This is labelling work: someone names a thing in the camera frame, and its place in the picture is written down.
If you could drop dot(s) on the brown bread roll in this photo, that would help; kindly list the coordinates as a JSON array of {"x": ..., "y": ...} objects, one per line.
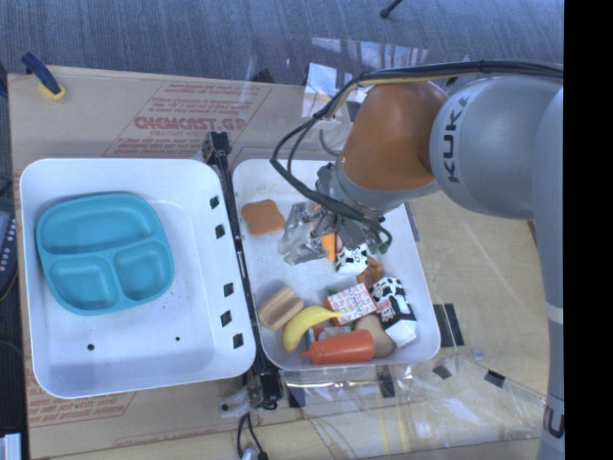
[{"x": 380, "y": 340}]

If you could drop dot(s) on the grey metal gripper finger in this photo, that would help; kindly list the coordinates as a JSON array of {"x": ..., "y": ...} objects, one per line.
[
  {"x": 301, "y": 252},
  {"x": 297, "y": 218}
]

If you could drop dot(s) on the yellow banana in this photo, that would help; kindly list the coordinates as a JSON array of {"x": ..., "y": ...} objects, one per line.
[{"x": 301, "y": 326}]

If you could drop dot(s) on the large cow print carton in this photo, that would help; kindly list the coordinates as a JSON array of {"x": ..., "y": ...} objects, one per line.
[{"x": 397, "y": 309}]

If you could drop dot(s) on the white plastic tray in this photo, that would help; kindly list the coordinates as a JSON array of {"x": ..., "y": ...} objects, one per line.
[
  {"x": 143, "y": 352},
  {"x": 268, "y": 266}
]

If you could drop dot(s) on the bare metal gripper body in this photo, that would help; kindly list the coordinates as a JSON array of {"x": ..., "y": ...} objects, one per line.
[{"x": 353, "y": 232}]

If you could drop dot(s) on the orange sauce bottle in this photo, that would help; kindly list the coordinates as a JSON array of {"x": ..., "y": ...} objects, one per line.
[{"x": 342, "y": 348}]

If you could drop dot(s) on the brown pretzel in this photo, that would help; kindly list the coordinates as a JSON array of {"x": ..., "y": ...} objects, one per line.
[{"x": 372, "y": 271}]

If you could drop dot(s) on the blue divided plate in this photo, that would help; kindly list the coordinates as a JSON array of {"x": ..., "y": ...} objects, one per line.
[{"x": 96, "y": 237}]

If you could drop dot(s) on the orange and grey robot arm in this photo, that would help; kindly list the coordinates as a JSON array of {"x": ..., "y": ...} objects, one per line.
[{"x": 488, "y": 137}]

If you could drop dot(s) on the beige hot dog bun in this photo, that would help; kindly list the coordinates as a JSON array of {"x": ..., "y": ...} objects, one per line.
[{"x": 280, "y": 307}]

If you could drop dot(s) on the thin black rod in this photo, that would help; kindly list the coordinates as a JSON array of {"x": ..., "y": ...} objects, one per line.
[{"x": 238, "y": 257}]

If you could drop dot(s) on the small cow print carton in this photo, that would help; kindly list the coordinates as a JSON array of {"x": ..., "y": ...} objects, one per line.
[{"x": 352, "y": 259}]

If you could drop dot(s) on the orange carrot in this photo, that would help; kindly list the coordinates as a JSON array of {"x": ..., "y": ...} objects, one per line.
[{"x": 329, "y": 247}]

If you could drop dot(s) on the brown cardboard board red print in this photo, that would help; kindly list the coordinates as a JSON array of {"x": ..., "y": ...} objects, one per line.
[{"x": 143, "y": 113}]

